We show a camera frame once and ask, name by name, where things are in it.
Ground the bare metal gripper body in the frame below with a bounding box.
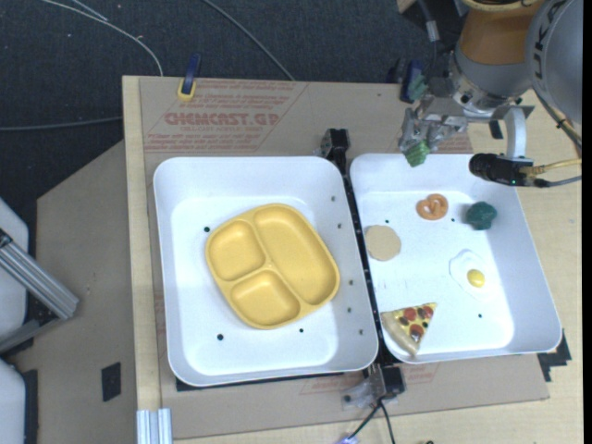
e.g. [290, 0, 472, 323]
[405, 80, 510, 132]

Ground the yellow divided plate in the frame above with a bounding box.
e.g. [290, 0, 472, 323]
[204, 203, 341, 331]

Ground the orange pretzel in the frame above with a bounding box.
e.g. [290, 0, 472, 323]
[414, 192, 450, 223]

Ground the white and yellow fried egg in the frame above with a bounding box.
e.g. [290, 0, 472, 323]
[448, 248, 500, 302]

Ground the thin black and white rod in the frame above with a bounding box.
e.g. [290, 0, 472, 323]
[336, 153, 383, 370]

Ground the pizza slice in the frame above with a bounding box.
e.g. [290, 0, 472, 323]
[379, 302, 438, 358]

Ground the white plastic tray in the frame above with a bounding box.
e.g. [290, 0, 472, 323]
[152, 155, 380, 388]
[349, 152, 564, 364]

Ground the dark green broccoli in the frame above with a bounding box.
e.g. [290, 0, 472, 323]
[464, 201, 499, 231]

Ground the black cylinder on white bracket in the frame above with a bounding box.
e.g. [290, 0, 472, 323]
[468, 106, 537, 188]

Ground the brown cardboard board red print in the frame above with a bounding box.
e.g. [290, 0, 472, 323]
[138, 77, 551, 439]

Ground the tan round biscuit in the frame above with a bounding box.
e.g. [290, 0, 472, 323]
[364, 224, 402, 263]

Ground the light green toy food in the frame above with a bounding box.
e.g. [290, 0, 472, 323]
[402, 138, 429, 168]

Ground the black block with thin wires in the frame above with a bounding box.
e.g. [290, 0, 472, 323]
[364, 364, 407, 400]
[321, 128, 349, 160]

